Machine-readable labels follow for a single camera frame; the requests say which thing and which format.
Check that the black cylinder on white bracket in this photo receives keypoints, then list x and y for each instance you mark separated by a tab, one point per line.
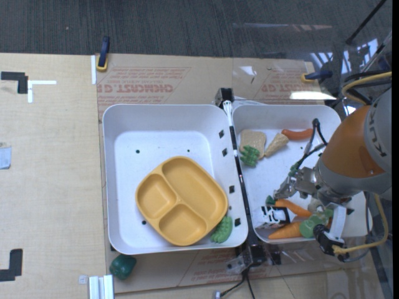
336	223

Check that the brown cardboard board red print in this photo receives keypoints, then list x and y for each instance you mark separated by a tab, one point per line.
174	79

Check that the black and white carton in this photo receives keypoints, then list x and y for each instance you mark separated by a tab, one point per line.
274	216

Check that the dark green bell pepper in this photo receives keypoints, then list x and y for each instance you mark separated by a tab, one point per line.
122	266

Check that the tan bread slice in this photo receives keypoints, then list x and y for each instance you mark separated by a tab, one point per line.
253	139

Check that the orange sausage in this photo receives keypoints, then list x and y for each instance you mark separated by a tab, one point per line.
297	134

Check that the light green lumpy vegetable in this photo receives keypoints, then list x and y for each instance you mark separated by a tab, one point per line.
310	226

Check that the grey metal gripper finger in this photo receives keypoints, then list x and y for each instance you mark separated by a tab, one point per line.
283	192
291	182

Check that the orange carrot with green top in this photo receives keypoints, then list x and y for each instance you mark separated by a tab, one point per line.
293	208

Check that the green broccoli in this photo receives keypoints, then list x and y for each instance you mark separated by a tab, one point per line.
250	156

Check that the pale yellow pizza slice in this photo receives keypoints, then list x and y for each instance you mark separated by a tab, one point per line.
275	144

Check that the yellow divided plate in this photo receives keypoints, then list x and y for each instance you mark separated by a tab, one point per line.
182	199

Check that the thin black and white rod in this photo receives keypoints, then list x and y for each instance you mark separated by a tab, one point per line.
241	179

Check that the white plastic tray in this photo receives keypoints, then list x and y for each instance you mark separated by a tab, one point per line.
131	198
268	117

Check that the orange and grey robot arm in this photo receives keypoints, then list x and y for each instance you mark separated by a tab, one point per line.
346	154

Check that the green grapes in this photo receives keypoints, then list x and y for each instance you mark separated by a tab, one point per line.
223	230

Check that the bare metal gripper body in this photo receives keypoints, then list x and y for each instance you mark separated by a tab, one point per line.
307	181

